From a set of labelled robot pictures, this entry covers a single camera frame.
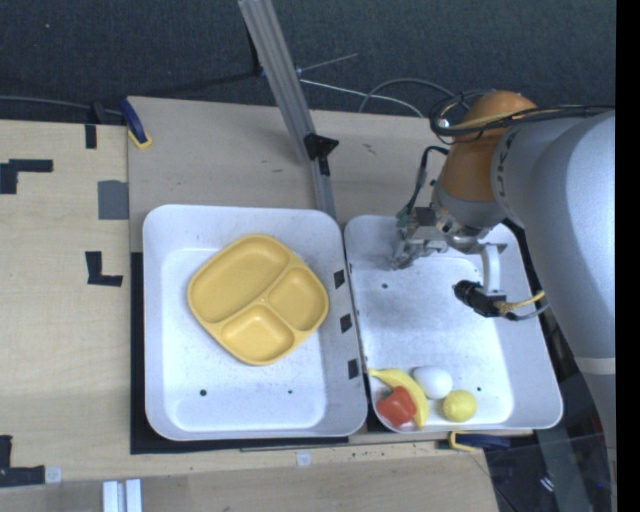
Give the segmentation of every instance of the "white egg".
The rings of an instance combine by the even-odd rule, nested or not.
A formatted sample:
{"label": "white egg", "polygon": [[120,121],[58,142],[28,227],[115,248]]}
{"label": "white egg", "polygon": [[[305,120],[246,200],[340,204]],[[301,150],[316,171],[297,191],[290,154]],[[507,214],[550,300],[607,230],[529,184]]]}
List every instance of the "white egg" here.
{"label": "white egg", "polygon": [[420,385],[427,398],[439,400],[453,389],[453,377],[442,368],[419,366],[413,370],[413,378]]}

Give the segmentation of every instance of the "black connector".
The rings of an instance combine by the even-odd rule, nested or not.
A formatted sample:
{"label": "black connector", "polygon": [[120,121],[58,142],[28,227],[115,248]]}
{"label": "black connector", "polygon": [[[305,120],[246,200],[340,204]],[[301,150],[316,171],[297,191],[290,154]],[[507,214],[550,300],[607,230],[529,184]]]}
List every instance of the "black connector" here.
{"label": "black connector", "polygon": [[460,281],[453,287],[455,296],[467,306],[487,318],[500,316],[500,310],[494,305],[497,301],[507,299],[506,295],[485,295],[480,283]]}

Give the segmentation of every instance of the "wooden table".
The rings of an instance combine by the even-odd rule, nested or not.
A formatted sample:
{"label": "wooden table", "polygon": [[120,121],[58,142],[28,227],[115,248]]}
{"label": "wooden table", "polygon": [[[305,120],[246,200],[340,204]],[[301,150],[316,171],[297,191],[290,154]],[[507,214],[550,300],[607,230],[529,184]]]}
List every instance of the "wooden table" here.
{"label": "wooden table", "polygon": [[[336,446],[130,455],[130,253],[141,250],[146,212],[167,202],[313,207],[307,167],[277,109],[131,102],[154,139],[147,152],[120,126],[97,126],[97,147],[87,148],[80,124],[0,122],[0,163],[53,161],[53,172],[19,172],[17,193],[0,194],[0,434],[13,436],[12,467],[58,467],[64,482],[145,478],[150,510],[174,510],[168,504],[180,499],[190,510],[390,510],[395,501],[403,510],[496,510],[482,452],[440,450],[434,436],[365,429]],[[313,117],[320,134],[340,140],[330,164],[342,225],[406,203],[422,151],[436,142],[425,120]],[[434,157],[434,168],[441,163]],[[100,218],[106,182],[129,183],[130,221]],[[92,251],[121,286],[87,283]],[[299,468],[303,449],[311,465]],[[211,479],[224,490],[212,493]],[[38,510],[43,496],[64,492],[52,487],[2,489],[0,508],[6,499]]]}

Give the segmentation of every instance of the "yellow lemon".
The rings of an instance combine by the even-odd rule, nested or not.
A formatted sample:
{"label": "yellow lemon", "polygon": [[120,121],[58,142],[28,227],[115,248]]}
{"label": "yellow lemon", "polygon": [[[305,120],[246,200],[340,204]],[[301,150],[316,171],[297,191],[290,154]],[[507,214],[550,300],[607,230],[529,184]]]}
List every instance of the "yellow lemon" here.
{"label": "yellow lemon", "polygon": [[467,421],[478,409],[476,398],[463,389],[456,389],[449,393],[442,402],[442,411],[450,421]]}

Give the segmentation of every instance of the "yellow banana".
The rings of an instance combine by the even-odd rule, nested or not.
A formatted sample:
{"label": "yellow banana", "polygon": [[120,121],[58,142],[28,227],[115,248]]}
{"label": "yellow banana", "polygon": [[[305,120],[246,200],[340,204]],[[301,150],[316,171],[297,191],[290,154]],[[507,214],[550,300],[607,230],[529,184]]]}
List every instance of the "yellow banana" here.
{"label": "yellow banana", "polygon": [[427,416],[429,415],[429,404],[427,403],[427,396],[422,391],[420,385],[415,379],[407,372],[400,370],[399,368],[387,368],[386,370],[374,370],[369,368],[369,375],[380,379],[387,386],[392,388],[396,386],[404,387],[411,395],[413,403],[416,404],[416,413],[413,415],[413,421],[417,427],[421,429],[427,422]]}

